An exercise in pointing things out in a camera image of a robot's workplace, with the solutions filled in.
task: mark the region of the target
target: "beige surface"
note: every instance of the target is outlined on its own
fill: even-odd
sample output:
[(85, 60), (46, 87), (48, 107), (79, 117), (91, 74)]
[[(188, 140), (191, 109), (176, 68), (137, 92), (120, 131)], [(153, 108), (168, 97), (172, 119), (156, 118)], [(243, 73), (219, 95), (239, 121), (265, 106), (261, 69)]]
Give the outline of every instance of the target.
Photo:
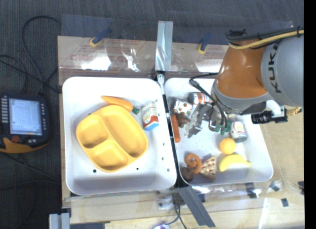
[[(275, 192), (266, 184), (256, 184), (262, 191), (258, 198), (241, 194), (225, 195), (211, 192), (204, 206), (216, 228), (304, 228), (305, 203), (297, 182), (304, 180), (304, 114), (289, 116), (287, 123), (274, 122), (261, 125), (267, 148), (273, 162), (273, 181), (280, 184)], [(112, 194), (91, 197), (71, 197), (65, 181), (65, 155), (63, 137), (63, 107), (60, 94), (62, 196), (64, 207), (71, 207), (71, 224), (106, 222), (106, 229), (144, 228), (151, 229), (162, 222), (171, 222), (176, 214), (171, 210), (161, 211), (158, 197), (153, 192)], [(283, 207), (282, 198), (289, 206)], [(181, 218), (188, 229), (199, 227), (187, 207), (182, 207)], [(171, 228), (183, 228), (180, 221)]]

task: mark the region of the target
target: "donut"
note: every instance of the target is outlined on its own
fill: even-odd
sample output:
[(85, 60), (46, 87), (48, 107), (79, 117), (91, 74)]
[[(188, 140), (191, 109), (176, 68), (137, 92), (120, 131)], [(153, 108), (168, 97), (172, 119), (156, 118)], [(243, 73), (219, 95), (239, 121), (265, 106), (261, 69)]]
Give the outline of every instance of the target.
[(185, 157), (185, 162), (189, 168), (194, 168), (194, 174), (198, 174), (202, 169), (202, 161), (195, 153), (189, 153)]

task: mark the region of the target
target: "banana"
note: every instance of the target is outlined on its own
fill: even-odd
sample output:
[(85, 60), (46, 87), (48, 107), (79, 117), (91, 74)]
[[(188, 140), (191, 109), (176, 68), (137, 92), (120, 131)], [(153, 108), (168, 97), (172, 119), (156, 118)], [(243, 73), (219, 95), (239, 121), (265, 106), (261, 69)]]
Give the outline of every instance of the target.
[(246, 161), (240, 154), (230, 154), (225, 156), (218, 164), (220, 172), (224, 172), (230, 165), (235, 163), (242, 163), (246, 166), (251, 166), (251, 162)]

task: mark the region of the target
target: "yellow bowl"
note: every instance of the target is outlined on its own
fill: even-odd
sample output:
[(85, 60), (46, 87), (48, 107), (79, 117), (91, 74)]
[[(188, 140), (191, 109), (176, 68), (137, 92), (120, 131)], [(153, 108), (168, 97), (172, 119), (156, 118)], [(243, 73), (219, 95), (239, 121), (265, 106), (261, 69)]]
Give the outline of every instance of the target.
[(131, 113), (118, 105), (103, 107), (77, 126), (76, 136), (82, 149), (102, 171), (118, 171), (148, 149), (148, 138)]

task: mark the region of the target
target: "black fabric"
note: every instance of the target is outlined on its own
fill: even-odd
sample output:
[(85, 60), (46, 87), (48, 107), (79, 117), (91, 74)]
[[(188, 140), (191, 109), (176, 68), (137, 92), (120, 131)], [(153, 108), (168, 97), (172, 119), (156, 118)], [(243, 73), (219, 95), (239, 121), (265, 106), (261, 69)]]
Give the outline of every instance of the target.
[[(291, 21), (294, 26), (304, 26), (304, 0), (0, 0), (0, 14), (0, 60), (13, 66), (0, 62), (0, 90), (18, 93), (24, 75), (14, 69), (21, 67), (13, 58), (23, 64), (27, 73), (39, 78), (21, 44), (22, 27), (34, 16), (51, 16), (59, 21), (63, 14), (154, 23), (169, 20), (174, 21), (175, 28), (181, 25), (202, 29), (216, 26), (222, 17), (227, 20), (227, 27), (231, 25), (242, 30), (244, 24), (240, 17)], [(51, 140), (43, 149), (11, 157), (61, 181), (59, 101), (54, 91), (58, 85), (58, 74), (54, 72), (58, 35), (61, 35), (60, 25), (48, 18), (32, 20), (23, 30), (28, 52), (43, 79), (49, 77), (47, 83), (51, 88), (45, 86), (43, 95), (51, 116)], [(40, 83), (27, 77), (22, 93), (35, 94), (39, 89)], [(15, 228), (21, 224), (19, 228), (22, 229), (47, 229), (49, 214), (61, 212), (61, 187), (46, 182), (18, 185), (30, 180), (54, 181), (0, 154), (0, 228)], [(3, 189), (15, 183), (16, 188)]]

